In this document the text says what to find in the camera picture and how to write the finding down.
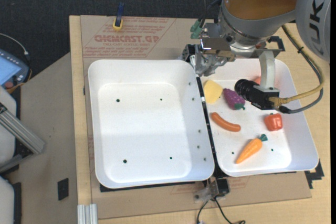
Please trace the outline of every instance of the empty white tray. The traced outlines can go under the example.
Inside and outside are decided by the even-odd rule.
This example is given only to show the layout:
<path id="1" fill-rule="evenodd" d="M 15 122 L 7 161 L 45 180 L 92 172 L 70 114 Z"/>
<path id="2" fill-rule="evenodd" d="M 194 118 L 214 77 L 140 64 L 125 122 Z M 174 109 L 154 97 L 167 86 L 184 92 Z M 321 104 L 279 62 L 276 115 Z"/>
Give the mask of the empty white tray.
<path id="1" fill-rule="evenodd" d="M 288 67 L 276 60 L 275 88 L 280 90 L 280 97 L 296 95 L 294 83 Z M 202 77 L 202 83 L 213 80 L 223 88 L 234 90 L 239 79 L 254 80 L 260 75 L 258 59 L 237 59 L 216 73 Z M 286 104 L 290 109 L 300 108 L 298 100 Z M 246 101 L 245 110 L 232 110 L 226 104 L 223 95 L 214 104 L 207 104 L 208 113 L 217 112 L 225 120 L 240 124 L 241 131 L 230 132 L 210 119 L 212 136 L 216 149 L 218 164 L 229 176 L 247 176 L 311 170 L 318 164 L 318 154 L 303 112 L 281 114 L 283 128 L 269 132 L 264 124 L 264 117 L 276 110 L 260 110 Z M 265 133 L 268 141 L 263 142 L 261 150 L 240 164 L 235 160 L 243 147 L 251 139 Z"/>
<path id="2" fill-rule="evenodd" d="M 108 188 L 206 180 L 214 160 L 194 69 L 97 60 L 88 70 L 98 181 Z"/>

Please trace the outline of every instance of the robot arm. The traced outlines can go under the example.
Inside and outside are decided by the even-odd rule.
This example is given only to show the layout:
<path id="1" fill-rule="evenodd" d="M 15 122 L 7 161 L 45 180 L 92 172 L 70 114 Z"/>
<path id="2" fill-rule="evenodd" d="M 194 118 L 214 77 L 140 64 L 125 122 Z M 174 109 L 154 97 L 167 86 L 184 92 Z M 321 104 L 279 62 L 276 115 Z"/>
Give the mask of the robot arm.
<path id="1" fill-rule="evenodd" d="M 274 58 L 282 51 L 265 49 L 285 23 L 296 21 L 299 34 L 319 57 L 330 62 L 331 0 L 222 0 L 218 23 L 205 24 L 195 48 L 195 70 L 209 76 L 236 57 L 259 58 L 261 84 L 238 81 L 238 94 L 260 109 L 274 109 Z"/>

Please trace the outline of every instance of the purple eggplant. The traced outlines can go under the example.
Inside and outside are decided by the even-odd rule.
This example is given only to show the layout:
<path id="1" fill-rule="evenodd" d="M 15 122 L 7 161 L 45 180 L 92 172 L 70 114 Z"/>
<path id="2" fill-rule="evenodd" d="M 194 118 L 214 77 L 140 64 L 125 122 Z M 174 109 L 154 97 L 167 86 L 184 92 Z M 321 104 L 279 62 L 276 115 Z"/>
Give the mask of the purple eggplant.
<path id="1" fill-rule="evenodd" d="M 233 110 L 238 110 L 238 109 L 245 109 L 245 100 L 243 97 L 239 96 L 238 93 L 236 93 L 233 90 L 225 88 L 223 90 L 223 94 L 225 97 L 225 100 L 229 107 Z"/>

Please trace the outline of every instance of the wooden edge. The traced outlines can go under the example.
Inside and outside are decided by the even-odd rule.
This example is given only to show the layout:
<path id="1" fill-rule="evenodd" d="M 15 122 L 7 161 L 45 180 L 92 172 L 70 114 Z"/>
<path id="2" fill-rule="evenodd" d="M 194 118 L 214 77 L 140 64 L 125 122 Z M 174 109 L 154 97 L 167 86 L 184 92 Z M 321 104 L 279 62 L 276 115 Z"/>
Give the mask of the wooden edge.
<path id="1" fill-rule="evenodd" d="M 80 16 L 69 16 L 72 93 L 75 121 L 77 196 L 79 205 L 92 203 L 89 146 L 84 95 Z"/>

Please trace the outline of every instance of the wooden table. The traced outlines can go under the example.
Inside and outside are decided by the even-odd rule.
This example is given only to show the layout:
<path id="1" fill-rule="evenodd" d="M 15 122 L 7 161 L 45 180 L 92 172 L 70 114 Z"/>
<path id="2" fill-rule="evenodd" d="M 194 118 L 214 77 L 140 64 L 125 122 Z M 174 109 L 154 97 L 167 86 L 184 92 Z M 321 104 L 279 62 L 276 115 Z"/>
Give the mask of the wooden table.
<path id="1" fill-rule="evenodd" d="M 185 20 L 192 25 L 192 19 Z M 90 168 L 88 156 L 86 103 L 83 94 L 85 85 L 83 77 L 82 43 L 80 16 L 70 16 L 70 42 L 72 65 L 73 107 L 75 120 L 75 144 L 77 164 L 78 204 L 92 203 L 90 186 Z M 298 37 L 296 25 L 289 24 L 290 30 Z M 280 29 L 277 36 L 283 39 L 286 52 L 280 53 L 277 59 L 283 61 L 290 69 L 298 93 L 308 91 L 318 85 L 317 78 L 301 55 Z M 330 166 L 330 65 L 312 55 L 321 67 L 325 76 L 324 96 L 314 107 L 305 111 L 305 116 L 312 133 L 324 171 L 322 180 L 313 182 L 312 198 L 270 202 L 264 204 L 225 207 L 224 212 L 231 221 L 245 219 L 247 223 L 331 223 L 331 166 Z M 308 104 L 316 96 L 305 98 L 301 105 Z M 108 223 L 195 223 L 197 210 L 171 212 L 145 216 L 113 218 L 99 220 L 100 224 Z M 225 223 L 218 209 L 210 208 L 202 211 L 206 223 Z"/>

